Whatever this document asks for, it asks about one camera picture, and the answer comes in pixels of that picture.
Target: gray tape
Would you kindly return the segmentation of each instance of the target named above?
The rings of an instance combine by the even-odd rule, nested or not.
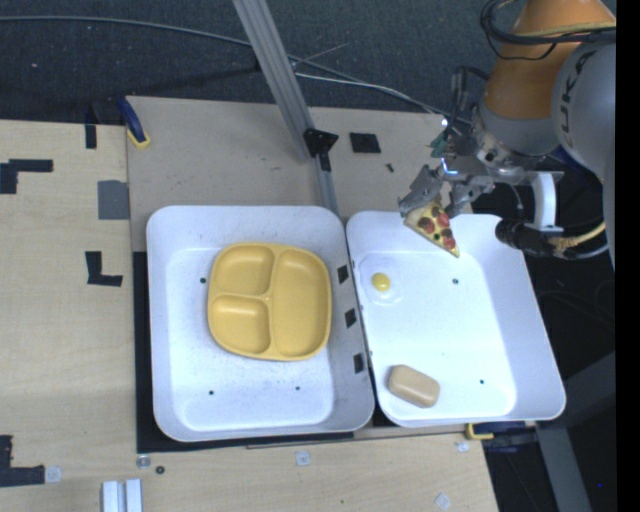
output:
[[[129,185],[118,180],[98,182],[98,218],[129,219]]]

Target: yellow plate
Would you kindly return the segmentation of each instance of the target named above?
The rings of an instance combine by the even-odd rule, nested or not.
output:
[[[260,242],[225,247],[209,280],[209,330],[226,350],[295,361],[317,354],[331,329],[331,281],[318,256]]]

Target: pizza slice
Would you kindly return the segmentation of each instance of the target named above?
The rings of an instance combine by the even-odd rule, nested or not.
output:
[[[410,211],[404,219],[404,224],[449,254],[460,257],[449,216],[442,208],[440,198]]]

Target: white tray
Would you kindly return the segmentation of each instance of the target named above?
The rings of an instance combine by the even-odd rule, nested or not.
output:
[[[261,241],[301,247],[327,266],[332,326],[326,347],[295,362],[231,354],[207,324],[211,266],[225,246]],[[153,407],[178,441],[353,431],[373,413],[344,227],[315,206],[169,206],[147,224]]]
[[[452,220],[455,258],[402,224],[399,214],[360,212],[347,224],[376,392],[405,427],[543,420],[565,393],[520,251],[496,240],[499,218]],[[387,274],[391,288],[371,284]],[[406,364],[440,384],[431,408],[390,393],[390,369]]]

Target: wooden table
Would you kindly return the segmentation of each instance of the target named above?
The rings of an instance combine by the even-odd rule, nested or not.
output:
[[[0,163],[54,164],[0,194],[0,436],[11,467],[61,470],[0,487],[1,510],[98,511],[102,482],[139,478],[147,511],[438,512],[441,493],[449,511],[497,511],[482,446],[459,432],[151,453],[138,468],[131,226],[100,219],[97,198],[98,182],[129,181],[127,142],[96,128],[87,149],[82,125],[0,122]],[[87,251],[120,286],[87,284]]]

